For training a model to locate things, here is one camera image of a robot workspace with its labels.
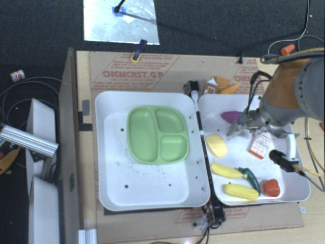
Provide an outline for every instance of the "silver metal sheet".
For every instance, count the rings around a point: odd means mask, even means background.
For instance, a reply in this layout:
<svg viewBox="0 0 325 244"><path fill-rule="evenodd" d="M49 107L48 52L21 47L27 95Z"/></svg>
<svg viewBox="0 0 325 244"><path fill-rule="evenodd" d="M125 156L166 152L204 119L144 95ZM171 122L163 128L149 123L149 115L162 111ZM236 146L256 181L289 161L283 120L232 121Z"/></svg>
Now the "silver metal sheet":
<svg viewBox="0 0 325 244"><path fill-rule="evenodd" d="M114 8L121 0L84 0L84 39L86 41L159 45L153 0L126 0L121 13Z"/></svg>

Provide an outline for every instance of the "green plate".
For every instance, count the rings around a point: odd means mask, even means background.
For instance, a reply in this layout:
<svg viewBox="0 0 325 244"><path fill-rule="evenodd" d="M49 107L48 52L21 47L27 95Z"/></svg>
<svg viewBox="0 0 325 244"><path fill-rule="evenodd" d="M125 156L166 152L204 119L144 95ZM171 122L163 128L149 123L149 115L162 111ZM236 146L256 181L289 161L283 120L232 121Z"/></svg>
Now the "green plate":
<svg viewBox="0 0 325 244"><path fill-rule="evenodd" d="M127 142L131 155L144 164L169 164L188 155L184 117L169 107L142 106L127 117Z"/></svg>

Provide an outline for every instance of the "black surface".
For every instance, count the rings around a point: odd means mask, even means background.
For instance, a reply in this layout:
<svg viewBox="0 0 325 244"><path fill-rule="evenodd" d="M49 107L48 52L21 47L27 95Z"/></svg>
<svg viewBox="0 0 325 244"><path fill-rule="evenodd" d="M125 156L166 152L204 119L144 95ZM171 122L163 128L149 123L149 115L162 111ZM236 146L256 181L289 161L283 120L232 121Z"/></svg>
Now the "black surface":
<svg viewBox="0 0 325 244"><path fill-rule="evenodd" d="M311 0L309 34L324 39L325 0ZM260 57L269 45L297 38L304 27L307 0L154 0L160 45L148 53L240 55ZM274 46L276 52L285 44ZM322 46L305 39L303 47ZM61 78L68 47L76 50L135 51L136 45L83 40L83 0L0 0L0 93L11 85L9 73ZM43 87L22 86L8 95L15 102L42 97ZM28 116L22 104L11 116L21 125ZM24 163L24 155L18 157ZM23 168L0 176L0 242L27 243L28 198Z"/></svg>

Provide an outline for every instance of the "tin can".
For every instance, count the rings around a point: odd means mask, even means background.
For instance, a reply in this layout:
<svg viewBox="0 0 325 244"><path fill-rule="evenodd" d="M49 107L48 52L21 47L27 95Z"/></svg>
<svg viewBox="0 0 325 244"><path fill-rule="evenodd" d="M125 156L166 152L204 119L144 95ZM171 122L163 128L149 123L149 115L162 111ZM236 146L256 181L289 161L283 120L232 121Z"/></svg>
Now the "tin can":
<svg viewBox="0 0 325 244"><path fill-rule="evenodd" d="M20 80L25 79L25 73L23 70L15 71L10 73L10 77L13 82L18 82Z"/></svg>

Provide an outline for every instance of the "yellow corn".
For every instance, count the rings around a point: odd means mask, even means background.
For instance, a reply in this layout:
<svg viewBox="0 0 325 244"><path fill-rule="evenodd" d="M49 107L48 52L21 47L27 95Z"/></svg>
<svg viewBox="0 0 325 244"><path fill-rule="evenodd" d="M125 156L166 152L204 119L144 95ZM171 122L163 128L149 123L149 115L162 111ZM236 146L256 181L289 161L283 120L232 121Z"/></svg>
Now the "yellow corn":
<svg viewBox="0 0 325 244"><path fill-rule="evenodd" d="M224 187L224 192L230 196L243 198L247 200L255 200L258 198L258 191L238 184L228 184Z"/></svg>
<svg viewBox="0 0 325 244"><path fill-rule="evenodd" d="M230 168L216 163L211 164L211 171L215 174L219 174L221 176L225 176L228 178L239 178L239 177L247 178L247 174L243 174L234 168Z"/></svg>

